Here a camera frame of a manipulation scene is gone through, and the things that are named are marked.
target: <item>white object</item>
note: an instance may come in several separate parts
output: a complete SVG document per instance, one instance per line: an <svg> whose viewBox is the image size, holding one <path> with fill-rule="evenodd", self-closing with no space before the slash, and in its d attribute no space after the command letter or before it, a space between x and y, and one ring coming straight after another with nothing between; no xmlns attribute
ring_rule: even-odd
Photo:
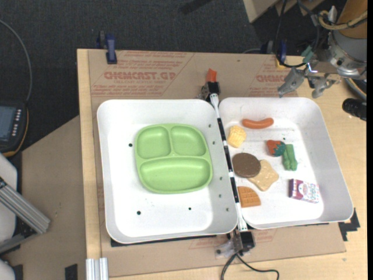
<svg viewBox="0 0 373 280"><path fill-rule="evenodd" d="M2 153L0 153L0 176L17 190L17 170ZM10 239L16 228L16 215L0 202L0 243Z"/></svg>
<svg viewBox="0 0 373 280"><path fill-rule="evenodd" d="M11 266L0 260L0 279L1 280L15 280L16 275Z"/></svg>
<svg viewBox="0 0 373 280"><path fill-rule="evenodd" d="M202 100L108 100L97 110L106 227L123 244L228 233L237 211L214 108ZM198 191L156 194L142 186L135 162L138 131L154 124L189 124L210 151L213 178Z"/></svg>
<svg viewBox="0 0 373 280"><path fill-rule="evenodd" d="M219 105L226 134L244 118L259 121L268 117L274 124L264 129L244 128L245 142L239 148L229 147L231 158L240 152L267 160L280 178L267 191L259 190L245 178L236 177L239 186L258 193L261 206L242 209L246 222L256 229L278 228L350 219L353 204L337 161L319 106L303 97L231 97ZM282 156L271 156L267 140L293 144L298 162L296 171L287 171ZM288 196L291 179L319 185L321 200L311 204Z"/></svg>

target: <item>black screen device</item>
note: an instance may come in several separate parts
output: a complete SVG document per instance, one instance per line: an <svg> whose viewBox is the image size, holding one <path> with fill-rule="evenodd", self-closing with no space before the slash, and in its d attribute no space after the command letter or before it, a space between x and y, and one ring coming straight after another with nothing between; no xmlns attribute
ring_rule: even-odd
<svg viewBox="0 0 373 280"><path fill-rule="evenodd" d="M0 100L0 152L5 157L19 151L28 124L29 114L24 103Z"/></svg>

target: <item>toy food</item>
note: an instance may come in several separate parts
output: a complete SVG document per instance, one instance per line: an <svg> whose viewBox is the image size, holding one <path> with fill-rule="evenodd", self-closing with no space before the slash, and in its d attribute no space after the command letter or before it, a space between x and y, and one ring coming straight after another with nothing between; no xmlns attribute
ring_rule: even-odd
<svg viewBox="0 0 373 280"><path fill-rule="evenodd" d="M260 161L250 153L238 153L232 158L233 170L241 177L256 176L261 170Z"/></svg>
<svg viewBox="0 0 373 280"><path fill-rule="evenodd" d="M282 163L285 169L296 171L298 167L298 162L295 159L293 144L285 144L285 151L282 154L282 156L283 156Z"/></svg>
<svg viewBox="0 0 373 280"><path fill-rule="evenodd" d="M267 140L266 144L271 156L281 156L285 151L285 143L282 141Z"/></svg>
<svg viewBox="0 0 373 280"><path fill-rule="evenodd" d="M261 191L266 191L269 187L279 179L279 175L273 170L267 160L261 160L261 170L258 175L248 178L250 182L255 184Z"/></svg>
<svg viewBox="0 0 373 280"><path fill-rule="evenodd" d="M239 125L234 125L229 130L227 142L229 145L238 148L246 140L246 132Z"/></svg>
<svg viewBox="0 0 373 280"><path fill-rule="evenodd" d="M289 197L317 203L320 200L319 185L307 183L302 180L291 179L289 183Z"/></svg>
<svg viewBox="0 0 373 280"><path fill-rule="evenodd" d="M255 120L250 120L250 119L243 119L242 120L242 125L247 128L256 128L256 129L261 129L261 128L267 128L270 127L274 123L273 118L266 118L263 120L255 121Z"/></svg>
<svg viewBox="0 0 373 280"><path fill-rule="evenodd" d="M241 207L255 207L262 204L257 193L249 187L238 187L238 196L240 198Z"/></svg>

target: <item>toy hamburger patty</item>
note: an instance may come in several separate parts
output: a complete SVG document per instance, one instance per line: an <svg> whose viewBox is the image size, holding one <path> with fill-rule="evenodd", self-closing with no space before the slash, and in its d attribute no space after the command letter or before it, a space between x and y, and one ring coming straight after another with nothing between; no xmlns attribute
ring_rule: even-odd
<svg viewBox="0 0 373 280"><path fill-rule="evenodd" d="M238 153L232 158L233 170L241 177L254 177L261 170L260 161L250 153Z"/></svg>

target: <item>black floor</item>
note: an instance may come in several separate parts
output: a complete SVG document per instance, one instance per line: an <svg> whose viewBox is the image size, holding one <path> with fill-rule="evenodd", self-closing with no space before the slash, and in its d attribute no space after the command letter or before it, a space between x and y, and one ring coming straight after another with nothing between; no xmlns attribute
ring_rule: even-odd
<svg viewBox="0 0 373 280"><path fill-rule="evenodd" d="M327 0L341 11L346 0ZM0 0L0 19L23 40L33 73L23 148L79 114L76 49L95 48L100 30L117 49L243 53L274 40L279 16L272 8L250 24L242 0ZM22 46L0 24L0 100L24 100L29 69ZM282 21L287 54L300 55L313 40L309 16L298 7Z"/></svg>

